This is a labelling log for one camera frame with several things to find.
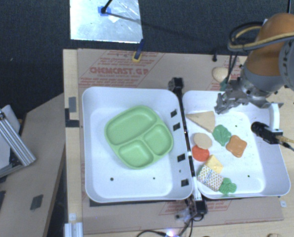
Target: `cheese wedge toy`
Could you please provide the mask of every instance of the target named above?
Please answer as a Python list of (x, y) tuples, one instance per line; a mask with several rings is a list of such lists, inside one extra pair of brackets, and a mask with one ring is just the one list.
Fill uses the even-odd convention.
[(186, 114), (186, 117), (205, 129), (207, 132), (212, 133), (215, 128), (215, 114), (213, 111), (203, 113)]

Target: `cracker toy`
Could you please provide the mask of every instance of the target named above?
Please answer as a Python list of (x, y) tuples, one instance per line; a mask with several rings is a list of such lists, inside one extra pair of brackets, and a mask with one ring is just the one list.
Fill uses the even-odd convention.
[(223, 177), (206, 165), (203, 165), (197, 178), (201, 183), (215, 192), (219, 190), (223, 182)]

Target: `cardboard sheet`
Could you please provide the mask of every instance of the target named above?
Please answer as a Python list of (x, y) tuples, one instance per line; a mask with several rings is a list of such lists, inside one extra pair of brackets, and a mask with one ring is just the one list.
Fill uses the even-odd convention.
[[(169, 229), (183, 227), (175, 215), (182, 211), (184, 201), (161, 201), (123, 204), (96, 204), (84, 189), (84, 137), (81, 96), (91, 86), (167, 88), (172, 77), (183, 77), (188, 90), (219, 90), (211, 71), (228, 67), (228, 56), (217, 62), (210, 55), (143, 52), (139, 63), (131, 61), (132, 51), (78, 50), (78, 84), (80, 110), (80, 148), (82, 159), (82, 201), (84, 234)], [(239, 74), (240, 57), (232, 78)], [(283, 220), (277, 197), (258, 197), (207, 202), (208, 214), (195, 226), (238, 224)]]

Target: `dark carpet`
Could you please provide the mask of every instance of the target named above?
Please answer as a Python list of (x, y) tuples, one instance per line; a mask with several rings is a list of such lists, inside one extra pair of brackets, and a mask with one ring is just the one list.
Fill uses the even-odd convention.
[[(139, 0), (144, 50), (229, 54), (229, 31), (285, 12), (288, 0)], [(0, 106), (18, 117), (63, 92), (62, 50), (135, 50), (70, 40), (69, 0), (0, 0)]]

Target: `metal sheet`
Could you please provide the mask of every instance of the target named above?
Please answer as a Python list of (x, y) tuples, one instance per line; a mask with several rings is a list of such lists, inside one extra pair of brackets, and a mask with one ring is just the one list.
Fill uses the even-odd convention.
[(139, 43), (142, 36), (138, 0), (70, 0), (71, 39)]

